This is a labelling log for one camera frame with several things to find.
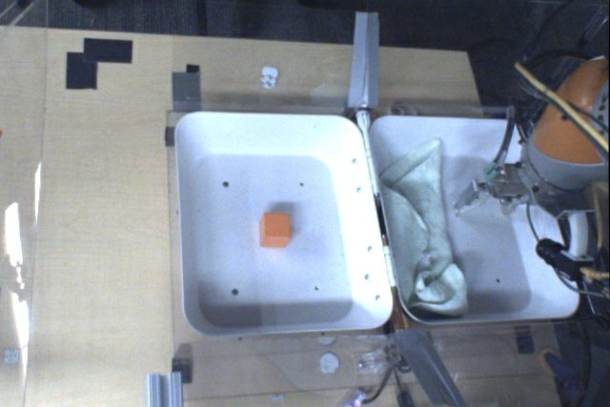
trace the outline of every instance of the wooden table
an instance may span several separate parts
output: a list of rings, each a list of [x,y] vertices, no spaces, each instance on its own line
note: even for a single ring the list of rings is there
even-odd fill
[[[203,99],[211,104],[237,97],[255,106],[329,101],[333,105],[346,99],[352,48],[97,31],[49,30],[41,37],[37,29],[15,29],[14,43],[21,44],[24,53],[47,51],[43,183],[26,404],[143,405],[146,374],[168,373],[174,353],[164,140],[166,114],[172,109],[173,71],[199,65]],[[66,53],[82,52],[85,37],[132,40],[132,63],[99,64],[97,90],[67,90]],[[38,45],[32,47],[34,39]],[[23,86],[31,71],[45,68],[23,70],[23,60],[16,63],[4,56],[0,53],[0,67]],[[263,66],[279,70],[277,86],[271,91],[263,90],[258,81]],[[464,52],[382,48],[379,71],[381,106],[396,100],[478,104]],[[15,103],[15,98],[5,96],[10,90],[5,87],[0,92],[0,111]],[[552,335],[542,330],[536,335],[537,347],[553,345]],[[535,356],[517,355],[513,339],[505,333],[485,330],[476,336],[449,331],[439,333],[438,340],[444,341],[455,370],[477,372],[458,384],[464,395],[489,401],[500,398],[506,402],[500,405],[518,401],[558,405],[553,380],[542,372]],[[261,382],[268,382],[269,391],[256,397],[208,398],[187,405],[334,406],[346,392],[343,387],[334,388],[331,380],[312,392],[299,391],[297,385],[292,391],[275,391],[274,376],[287,375],[281,365],[263,372],[247,368],[249,360],[261,355],[265,343],[232,341],[208,343],[204,351],[210,352],[210,369],[224,368],[226,375],[218,377],[232,382],[236,395],[260,393],[256,385]],[[263,341],[272,349],[279,344]],[[335,345],[342,343],[350,341],[340,337]],[[308,368],[319,369],[306,360],[306,346],[299,350],[299,344],[293,342],[288,348],[293,368],[300,375]],[[246,350],[250,353],[244,359],[239,352]],[[286,349],[278,351],[285,356]],[[494,359],[493,373],[489,372],[490,358]],[[222,364],[214,363],[215,359]],[[415,380],[408,381],[414,398],[421,402],[417,405],[425,405]],[[227,388],[232,387],[224,385],[222,390]],[[388,389],[375,405],[395,402],[395,391]]]

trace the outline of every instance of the orange cube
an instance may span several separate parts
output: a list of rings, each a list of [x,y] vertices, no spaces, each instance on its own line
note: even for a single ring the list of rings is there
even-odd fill
[[[260,245],[285,248],[290,241],[290,214],[264,213],[260,219]]]

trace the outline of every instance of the orange block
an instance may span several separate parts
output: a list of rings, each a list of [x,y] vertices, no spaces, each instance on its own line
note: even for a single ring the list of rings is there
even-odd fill
[[[264,213],[260,219],[260,245],[285,248],[290,241],[290,214]]]

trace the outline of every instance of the folded cloth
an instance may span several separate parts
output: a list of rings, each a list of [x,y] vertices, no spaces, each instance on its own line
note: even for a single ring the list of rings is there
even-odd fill
[[[440,140],[399,159],[381,174],[381,183],[403,302],[436,314],[464,315],[466,280],[453,262],[440,190]]]

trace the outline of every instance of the gray cloth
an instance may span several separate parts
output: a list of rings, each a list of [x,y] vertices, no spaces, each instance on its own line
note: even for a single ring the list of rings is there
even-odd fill
[[[440,140],[432,139],[381,174],[381,193],[403,302],[464,315],[466,280],[453,262],[440,190]]]

